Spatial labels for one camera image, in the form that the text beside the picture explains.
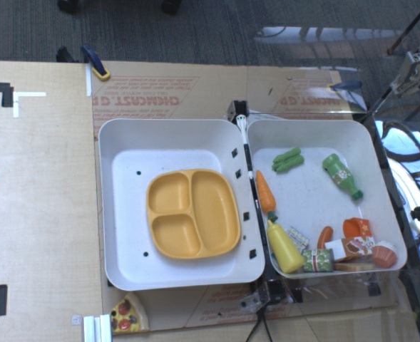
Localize thin black and white rod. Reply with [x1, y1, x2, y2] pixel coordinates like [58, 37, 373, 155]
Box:
[236, 114, 272, 277]

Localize yellow divided plate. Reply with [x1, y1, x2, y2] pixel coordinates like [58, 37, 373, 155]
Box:
[145, 168, 242, 260]

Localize orange carrot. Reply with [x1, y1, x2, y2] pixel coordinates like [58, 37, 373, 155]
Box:
[255, 170, 279, 223]

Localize brown cardboard board red print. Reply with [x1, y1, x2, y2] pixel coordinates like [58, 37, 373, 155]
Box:
[90, 61, 399, 333]

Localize green pea pods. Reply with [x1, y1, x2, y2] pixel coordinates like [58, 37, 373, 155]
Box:
[271, 147, 305, 174]

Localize white plastic tray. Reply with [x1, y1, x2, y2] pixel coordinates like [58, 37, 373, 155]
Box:
[246, 119, 409, 280]
[98, 118, 266, 292]

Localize yellow mustard bottle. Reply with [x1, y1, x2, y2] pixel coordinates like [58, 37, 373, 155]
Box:
[266, 219, 304, 274]

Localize small white printed packet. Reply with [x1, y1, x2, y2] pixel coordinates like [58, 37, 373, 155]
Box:
[285, 226, 310, 253]

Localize green bottle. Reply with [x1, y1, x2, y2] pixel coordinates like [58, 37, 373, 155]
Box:
[322, 153, 364, 202]

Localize orange sausage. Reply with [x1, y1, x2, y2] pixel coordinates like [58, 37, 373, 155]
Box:
[317, 225, 334, 250]

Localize green and white can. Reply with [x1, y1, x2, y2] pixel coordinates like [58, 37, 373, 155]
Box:
[302, 248, 335, 274]

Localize orange cup with star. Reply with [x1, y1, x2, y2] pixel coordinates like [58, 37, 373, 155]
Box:
[342, 217, 372, 240]

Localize white and brown carton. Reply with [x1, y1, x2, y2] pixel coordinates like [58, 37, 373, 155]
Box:
[324, 236, 376, 263]

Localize pizza slice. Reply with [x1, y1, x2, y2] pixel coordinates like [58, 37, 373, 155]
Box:
[109, 291, 150, 334]

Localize brown bread slice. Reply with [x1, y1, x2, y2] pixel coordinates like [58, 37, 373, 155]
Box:
[334, 260, 377, 272]

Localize pink cupcake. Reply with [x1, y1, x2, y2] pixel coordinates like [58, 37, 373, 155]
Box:
[372, 240, 398, 269]

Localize black block with thin wires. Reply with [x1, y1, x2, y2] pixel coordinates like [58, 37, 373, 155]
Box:
[226, 100, 250, 121]
[255, 278, 292, 305]

